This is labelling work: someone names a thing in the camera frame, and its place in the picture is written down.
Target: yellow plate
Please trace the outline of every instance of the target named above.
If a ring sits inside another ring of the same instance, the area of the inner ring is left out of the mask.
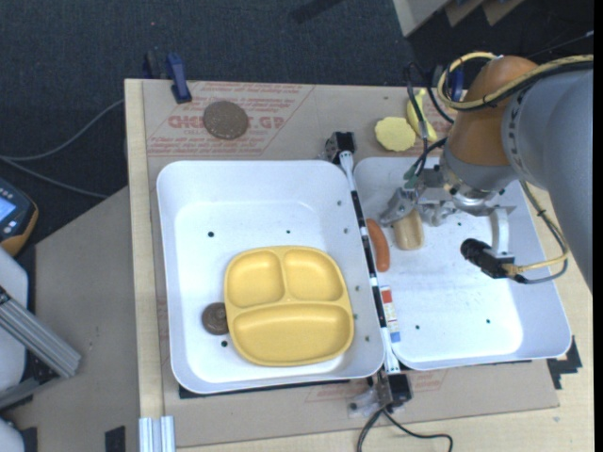
[[[226,268],[224,303],[236,350],[267,366],[322,362],[343,353],[353,317],[337,263],[314,248],[248,250]]]

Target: yellow sponge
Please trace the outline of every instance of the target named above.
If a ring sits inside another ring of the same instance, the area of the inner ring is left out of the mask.
[[[423,119],[425,120],[425,123],[427,124],[427,140],[429,142],[434,142],[437,140],[437,135],[435,134],[435,129],[433,129],[433,126],[425,118],[425,112],[423,112],[423,96],[425,95],[425,93],[426,93],[426,90],[421,89],[418,92],[418,94],[415,96],[415,99],[416,99],[416,104],[418,105],[418,108],[421,110],[421,114],[423,114]],[[415,129],[416,134],[419,137],[422,137],[421,136],[421,128],[418,125],[418,117],[416,116],[415,108],[413,107],[413,103],[411,102],[410,99],[408,100],[408,104],[406,105],[406,119],[408,119],[408,122],[411,124],[413,129]]]
[[[406,151],[415,145],[416,134],[403,117],[386,117],[375,126],[377,140],[389,151]]]

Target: brown round object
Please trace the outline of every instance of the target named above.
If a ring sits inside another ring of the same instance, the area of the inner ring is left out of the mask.
[[[212,136],[232,140],[245,134],[249,117],[235,103],[218,101],[205,108],[204,126]]]
[[[228,333],[228,322],[226,321],[226,307],[224,303],[217,302],[207,305],[201,315],[204,328],[212,335],[225,335]]]

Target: multimeter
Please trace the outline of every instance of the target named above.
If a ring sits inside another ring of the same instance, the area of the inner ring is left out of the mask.
[[[0,178],[0,246],[17,254],[38,220],[38,206],[15,186]]]

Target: dark background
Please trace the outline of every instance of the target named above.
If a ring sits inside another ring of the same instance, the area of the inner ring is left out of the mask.
[[[316,1],[0,0],[0,156],[44,153],[74,136],[123,98],[125,78],[143,76],[150,50],[177,52],[191,80],[370,86],[404,85],[411,61],[430,70],[474,50],[539,63],[594,52],[593,37],[546,51],[594,30],[594,0],[527,0],[493,26],[480,8],[454,28],[438,12],[409,38],[392,0],[307,7]],[[63,151],[19,164],[109,196],[127,185],[124,133],[117,105]],[[102,199],[2,159],[0,177],[41,210],[30,246]]]

